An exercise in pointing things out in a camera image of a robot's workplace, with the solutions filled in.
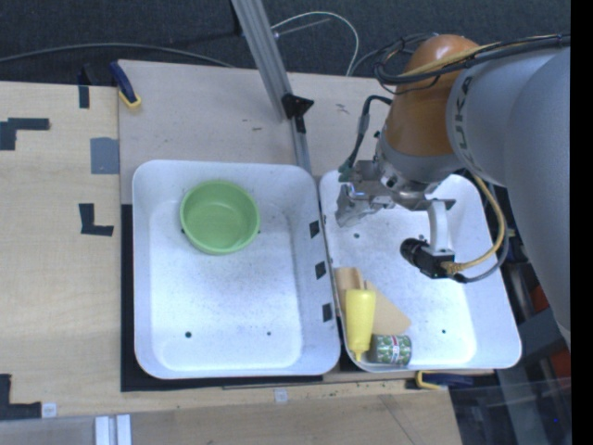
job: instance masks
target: table surface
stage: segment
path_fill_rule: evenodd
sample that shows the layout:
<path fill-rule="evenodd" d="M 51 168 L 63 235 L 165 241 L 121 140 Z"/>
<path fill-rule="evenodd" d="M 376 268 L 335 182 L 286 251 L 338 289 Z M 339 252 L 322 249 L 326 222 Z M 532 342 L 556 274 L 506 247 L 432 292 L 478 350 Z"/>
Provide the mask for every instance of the table surface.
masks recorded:
<path fill-rule="evenodd" d="M 16 149 L 0 151 L 0 373 L 12 375 L 11 402 L 54 402 L 61 416 L 274 403 L 275 387 L 120 392 L 120 205 L 131 202 L 134 167 L 154 158 L 295 162 L 290 126 L 274 118 L 256 71 L 120 64 L 143 98 L 136 111 L 112 87 L 90 87 L 90 107 L 80 108 L 75 85 L 0 83 L 0 121 L 51 123 L 19 130 Z M 175 90 L 163 89 L 163 74 Z M 315 100 L 305 121 L 319 177 L 351 151 L 364 98 L 385 91 L 374 80 L 289 77 L 296 95 Z M 373 107 L 371 133 L 386 112 Z M 120 175 L 92 173 L 98 137 L 120 141 Z M 373 149 L 368 136 L 360 156 Z M 114 226 L 111 236 L 81 234 L 81 203 L 95 205 L 95 224 Z M 282 387 L 295 401 L 408 395 L 403 377 L 332 371 Z M 435 404 L 435 424 L 457 443 L 450 402 Z"/>

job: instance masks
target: white tray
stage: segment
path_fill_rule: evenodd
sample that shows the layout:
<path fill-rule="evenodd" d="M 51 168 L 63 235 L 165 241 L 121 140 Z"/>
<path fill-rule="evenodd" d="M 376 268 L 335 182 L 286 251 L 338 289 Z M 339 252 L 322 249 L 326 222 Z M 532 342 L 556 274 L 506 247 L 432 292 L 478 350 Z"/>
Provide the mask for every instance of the white tray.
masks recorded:
<path fill-rule="evenodd" d="M 261 227 L 211 256 L 182 232 L 183 194 L 225 179 L 256 200 Z M 134 347 L 158 378 L 322 375 L 340 341 L 313 178 L 292 165 L 152 160 L 132 181 Z"/>
<path fill-rule="evenodd" d="M 466 285 L 433 280 L 405 261 L 402 241 L 423 235 L 430 240 L 425 211 L 397 206 L 367 216 L 353 227 L 335 221 L 340 183 L 338 173 L 326 173 L 320 184 L 325 234 L 333 268 L 357 267 L 411 319 L 405 332 L 412 343 L 409 370 L 503 369 L 521 357 L 521 339 L 500 271 Z M 451 175 L 432 197 L 453 198 L 448 211 L 449 245 L 456 261 L 473 260 L 492 246 L 477 189 L 463 177 Z M 494 257 L 463 273 L 472 277 L 495 263 Z M 363 360 L 370 372 L 402 369 Z"/>

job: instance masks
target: yellow bottle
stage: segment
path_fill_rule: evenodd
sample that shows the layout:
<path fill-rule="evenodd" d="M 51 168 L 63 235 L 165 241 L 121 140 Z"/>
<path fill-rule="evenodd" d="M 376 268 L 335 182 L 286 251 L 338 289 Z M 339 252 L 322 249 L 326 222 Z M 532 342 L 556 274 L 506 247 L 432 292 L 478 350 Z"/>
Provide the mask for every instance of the yellow bottle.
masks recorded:
<path fill-rule="evenodd" d="M 346 291 L 347 344 L 356 361 L 360 361 L 361 354 L 371 348 L 375 301 L 376 294 L 372 290 Z"/>

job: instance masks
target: green bowl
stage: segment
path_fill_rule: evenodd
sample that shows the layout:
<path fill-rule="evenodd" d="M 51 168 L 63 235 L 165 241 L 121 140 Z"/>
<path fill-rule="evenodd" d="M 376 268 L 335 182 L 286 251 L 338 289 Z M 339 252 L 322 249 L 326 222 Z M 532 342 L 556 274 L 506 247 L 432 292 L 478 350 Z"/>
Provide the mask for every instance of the green bowl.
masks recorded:
<path fill-rule="evenodd" d="M 225 180 L 207 181 L 188 191 L 180 216 L 189 241 L 207 254 L 236 252 L 259 231 L 255 200 L 241 186 Z"/>

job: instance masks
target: dark background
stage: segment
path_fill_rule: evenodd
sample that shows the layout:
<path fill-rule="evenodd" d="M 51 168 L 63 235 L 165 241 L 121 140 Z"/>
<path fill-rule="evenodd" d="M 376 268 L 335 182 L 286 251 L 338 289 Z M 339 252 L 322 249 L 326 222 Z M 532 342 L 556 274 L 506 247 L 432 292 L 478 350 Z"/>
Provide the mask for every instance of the dark background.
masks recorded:
<path fill-rule="evenodd" d="M 271 24 L 309 11 L 349 20 L 360 37 L 359 56 L 415 32 L 456 33 L 478 44 L 570 32 L 571 0 L 263 0 Z M 306 17 L 294 28 L 323 17 Z M 255 68 L 244 38 L 233 34 L 229 0 L 0 0 L 0 80 L 76 83 L 88 64 L 110 83 L 107 64 L 118 58 L 205 64 L 138 49 L 83 49 L 5 61 L 63 45 L 134 43 L 195 52 L 241 68 Z M 280 37 L 289 71 L 345 74 L 353 56 L 349 27 L 331 18 Z M 369 76 L 370 65 L 356 72 Z"/>

